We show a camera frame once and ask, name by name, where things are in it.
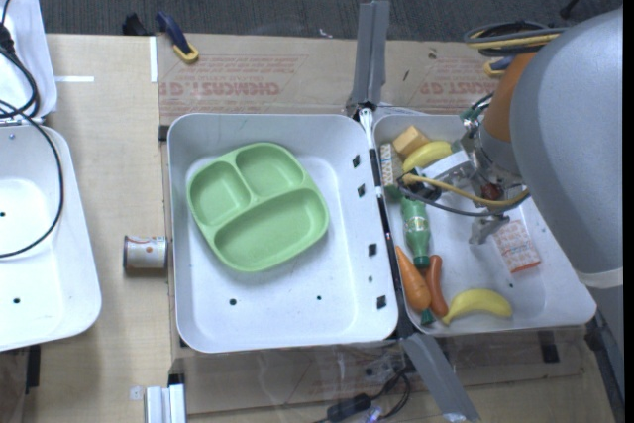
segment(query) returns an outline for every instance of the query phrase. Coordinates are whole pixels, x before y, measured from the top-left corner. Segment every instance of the toy banana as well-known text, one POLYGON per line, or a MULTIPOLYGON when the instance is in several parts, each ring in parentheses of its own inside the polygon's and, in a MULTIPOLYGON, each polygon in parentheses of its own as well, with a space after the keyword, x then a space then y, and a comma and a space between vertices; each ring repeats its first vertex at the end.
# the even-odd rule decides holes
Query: toy banana
POLYGON ((403 172, 407 173, 414 167, 425 167, 436 160, 452 154, 452 146, 445 141, 429 142, 412 152, 403 163, 403 172))
POLYGON ((449 312, 443 322, 449 324, 452 319, 471 312, 488 312, 499 317, 513 314, 511 304, 500 293, 491 289, 468 289, 458 293, 449 306, 449 312))

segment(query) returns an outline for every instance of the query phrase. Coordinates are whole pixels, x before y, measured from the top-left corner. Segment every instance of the table top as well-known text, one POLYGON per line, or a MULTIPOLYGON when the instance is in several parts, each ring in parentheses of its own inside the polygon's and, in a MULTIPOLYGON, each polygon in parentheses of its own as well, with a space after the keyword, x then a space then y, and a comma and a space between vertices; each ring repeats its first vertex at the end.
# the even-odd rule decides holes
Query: table top
MULTIPOLYGON (((221 53, 226 42, 215 41, 221 53)), ((122 265, 125 235, 165 234, 154 50, 146 37, 48 35, 48 42, 55 76, 91 78, 58 81, 57 110, 47 124, 70 146, 103 305, 86 332, 42 344, 40 385, 26 396, 24 421, 141 422, 144 387, 165 386, 172 363, 167 273, 131 276, 122 265)), ((577 374, 468 387, 482 420, 613 421, 593 353, 583 341, 571 347, 581 358, 577 374)), ((445 421, 430 406, 428 392, 416 393, 399 420, 429 414, 425 421, 445 421)), ((324 417, 324 406, 192 419, 276 422, 288 417, 314 421, 324 417)))

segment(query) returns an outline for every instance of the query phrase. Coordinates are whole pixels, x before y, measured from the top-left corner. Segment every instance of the tin can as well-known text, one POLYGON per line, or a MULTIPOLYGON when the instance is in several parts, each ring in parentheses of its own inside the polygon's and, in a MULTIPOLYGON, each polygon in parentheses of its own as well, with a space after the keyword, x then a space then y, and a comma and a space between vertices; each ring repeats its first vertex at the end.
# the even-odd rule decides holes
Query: tin can
POLYGON ((166 237, 124 237, 123 266, 125 269, 163 269, 167 261, 166 237))

